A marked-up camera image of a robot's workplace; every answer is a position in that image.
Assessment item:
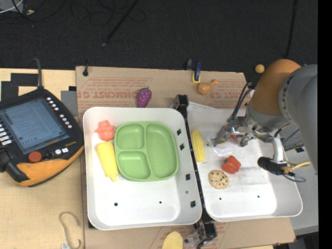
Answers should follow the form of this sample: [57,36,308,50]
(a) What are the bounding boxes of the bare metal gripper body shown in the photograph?
[228,116,276,143]

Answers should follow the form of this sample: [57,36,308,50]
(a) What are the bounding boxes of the white fried egg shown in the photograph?
[210,135,241,158]

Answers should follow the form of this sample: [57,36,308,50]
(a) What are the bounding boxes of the yellow corn cob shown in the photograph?
[191,129,206,163]

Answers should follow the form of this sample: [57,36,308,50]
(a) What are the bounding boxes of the red bell pepper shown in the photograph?
[221,155,242,175]

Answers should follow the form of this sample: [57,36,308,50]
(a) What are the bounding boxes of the thin black rod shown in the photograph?
[178,104,211,226]

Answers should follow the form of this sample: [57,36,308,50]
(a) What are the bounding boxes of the tan chocolate chip biscuit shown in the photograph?
[207,169,230,190]

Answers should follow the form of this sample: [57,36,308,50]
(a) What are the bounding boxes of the white plastic tray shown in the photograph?
[82,106,203,231]
[186,105,303,223]

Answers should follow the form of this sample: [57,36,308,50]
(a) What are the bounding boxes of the brown chicken drumstick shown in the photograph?
[197,78,220,96]

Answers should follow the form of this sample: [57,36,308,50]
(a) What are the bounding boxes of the green divided plate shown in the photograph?
[114,121,180,182]

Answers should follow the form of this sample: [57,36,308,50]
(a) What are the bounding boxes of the brown cardboard board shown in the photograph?
[75,65,297,249]

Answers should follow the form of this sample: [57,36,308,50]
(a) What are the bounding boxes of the purple grapes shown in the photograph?
[136,86,153,108]

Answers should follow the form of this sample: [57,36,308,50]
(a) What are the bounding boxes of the pink toy tomato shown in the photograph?
[95,119,116,142]

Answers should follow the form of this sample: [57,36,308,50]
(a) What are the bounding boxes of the pale yellow toy food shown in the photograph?
[161,231,184,249]

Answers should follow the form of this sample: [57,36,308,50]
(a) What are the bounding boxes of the yellow mustard bottle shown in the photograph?
[96,141,119,183]

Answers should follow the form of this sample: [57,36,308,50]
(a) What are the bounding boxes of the black cylinder on white bracket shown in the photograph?
[257,136,288,176]

